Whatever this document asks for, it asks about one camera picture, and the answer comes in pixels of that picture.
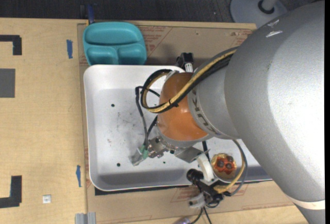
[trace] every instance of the black tape marking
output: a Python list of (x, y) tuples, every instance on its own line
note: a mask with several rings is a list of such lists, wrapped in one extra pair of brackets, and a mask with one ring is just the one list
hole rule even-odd
[(22, 38), (15, 35), (0, 35), (0, 42), (12, 42), (12, 55), (22, 55)]
[(20, 206), (22, 203), (22, 176), (12, 176), (9, 197), (0, 198), (0, 209)]

